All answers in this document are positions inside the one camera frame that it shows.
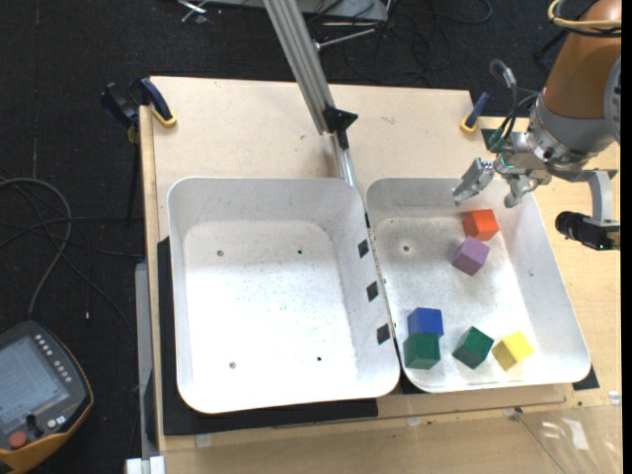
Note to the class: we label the purple cube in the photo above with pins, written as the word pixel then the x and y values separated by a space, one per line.
pixel 470 256

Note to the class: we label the yellow cube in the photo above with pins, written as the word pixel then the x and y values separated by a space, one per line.
pixel 513 350

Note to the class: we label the black cylinder on white bracket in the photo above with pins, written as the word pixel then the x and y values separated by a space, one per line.
pixel 587 230

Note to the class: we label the blue cube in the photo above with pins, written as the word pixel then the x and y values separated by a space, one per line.
pixel 424 321

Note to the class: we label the orange cube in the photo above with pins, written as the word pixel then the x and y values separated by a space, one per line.
pixel 481 224

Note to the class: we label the green cube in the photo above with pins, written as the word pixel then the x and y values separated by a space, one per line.
pixel 421 351
pixel 472 347

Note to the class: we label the pale wood board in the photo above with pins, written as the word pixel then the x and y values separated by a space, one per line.
pixel 247 131

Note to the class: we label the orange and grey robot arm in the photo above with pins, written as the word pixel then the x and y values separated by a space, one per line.
pixel 582 77

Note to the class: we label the white plastic tray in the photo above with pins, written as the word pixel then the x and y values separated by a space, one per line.
pixel 444 289
pixel 266 294

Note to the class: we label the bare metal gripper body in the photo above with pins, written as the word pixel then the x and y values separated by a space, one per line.
pixel 526 158

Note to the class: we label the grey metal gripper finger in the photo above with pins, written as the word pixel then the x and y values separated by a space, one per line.
pixel 518 188
pixel 474 178

